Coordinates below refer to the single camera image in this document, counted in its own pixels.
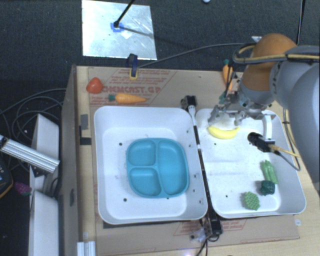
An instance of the blue plate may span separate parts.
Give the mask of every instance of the blue plate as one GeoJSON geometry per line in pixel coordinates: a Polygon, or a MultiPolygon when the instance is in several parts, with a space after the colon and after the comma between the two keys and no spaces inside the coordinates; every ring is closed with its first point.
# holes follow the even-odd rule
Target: blue plate
{"type": "Polygon", "coordinates": [[[172,139],[135,140],[126,151],[126,168],[130,187],[142,197],[176,197],[189,186],[184,149],[172,139]]]}

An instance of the white tray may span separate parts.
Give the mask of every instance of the white tray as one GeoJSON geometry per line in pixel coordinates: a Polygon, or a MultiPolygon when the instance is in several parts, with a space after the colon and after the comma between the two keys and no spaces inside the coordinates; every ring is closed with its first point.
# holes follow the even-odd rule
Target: white tray
{"type": "MultiPolygon", "coordinates": [[[[264,153],[249,143],[247,137],[251,132],[264,133],[263,122],[246,118],[233,139],[217,139],[209,134],[208,118],[212,109],[201,109],[196,114],[199,139],[202,149],[204,167],[210,190],[213,208],[222,217],[247,218],[256,216],[299,214],[306,207],[306,199],[297,174],[284,159],[273,154],[264,153]],[[274,166],[278,185],[273,195],[260,195],[260,183],[264,175],[260,164],[268,160],[274,166]],[[260,208],[245,208],[245,192],[258,195],[260,208]]],[[[266,110],[265,114],[274,114],[266,110]]],[[[222,130],[235,128],[234,118],[225,115],[214,126],[222,130]]],[[[275,144],[289,150],[280,119],[272,120],[272,138],[275,144]]]]}
{"type": "Polygon", "coordinates": [[[98,210],[110,224],[201,219],[208,204],[193,123],[180,108],[104,106],[94,114],[98,210]],[[126,150],[137,139],[167,138],[183,147],[189,186],[172,198],[146,198],[130,188],[126,150]]]}

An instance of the yellow banana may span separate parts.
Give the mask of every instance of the yellow banana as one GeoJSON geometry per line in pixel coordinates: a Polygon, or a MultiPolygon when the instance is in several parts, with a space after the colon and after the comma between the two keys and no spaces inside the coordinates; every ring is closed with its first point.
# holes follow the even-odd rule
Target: yellow banana
{"type": "Polygon", "coordinates": [[[209,133],[213,136],[216,137],[218,139],[221,140],[229,140],[234,138],[237,135],[237,132],[240,130],[240,127],[237,127],[235,129],[232,130],[221,130],[217,127],[214,126],[209,126],[208,127],[208,131],[209,133]]]}

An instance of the black floor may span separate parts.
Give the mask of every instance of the black floor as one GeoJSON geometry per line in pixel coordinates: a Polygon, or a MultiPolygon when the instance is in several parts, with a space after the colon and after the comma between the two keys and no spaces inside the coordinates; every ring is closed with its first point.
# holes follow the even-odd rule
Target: black floor
{"type": "MultiPolygon", "coordinates": [[[[109,1],[128,3],[129,0],[109,1]]],[[[251,36],[281,33],[296,40],[300,0],[136,0],[150,5],[158,59],[201,46],[249,43],[251,36]]],[[[319,45],[320,1],[306,1],[301,45],[319,45]]],[[[190,53],[150,68],[220,70],[235,47],[211,48],[190,53]]],[[[72,64],[123,67],[124,59],[82,56],[80,0],[3,0],[0,2],[0,109],[49,89],[65,88],[72,64]]],[[[59,102],[61,91],[46,94],[59,102]]],[[[20,111],[43,110],[50,99],[38,99],[20,111]]],[[[18,105],[5,112],[11,126],[18,105]]],[[[58,116],[59,109],[50,112],[58,116]]],[[[23,124],[27,116],[21,119],[23,124]]],[[[34,123],[23,130],[32,136],[34,123]]],[[[0,135],[9,137],[3,116],[0,135]]],[[[29,141],[19,136],[24,143],[29,141]]],[[[28,184],[29,174],[12,159],[9,167],[16,182],[28,184]]],[[[0,199],[0,256],[28,254],[29,198],[15,189],[0,199]]]]}

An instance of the silver metal plate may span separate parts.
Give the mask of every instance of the silver metal plate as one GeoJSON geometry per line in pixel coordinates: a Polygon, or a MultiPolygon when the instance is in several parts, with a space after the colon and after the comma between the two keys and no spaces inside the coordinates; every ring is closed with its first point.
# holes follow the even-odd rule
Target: silver metal plate
{"type": "Polygon", "coordinates": [[[150,7],[133,4],[120,21],[113,23],[127,4],[82,0],[82,46],[84,56],[156,60],[150,7]]]}

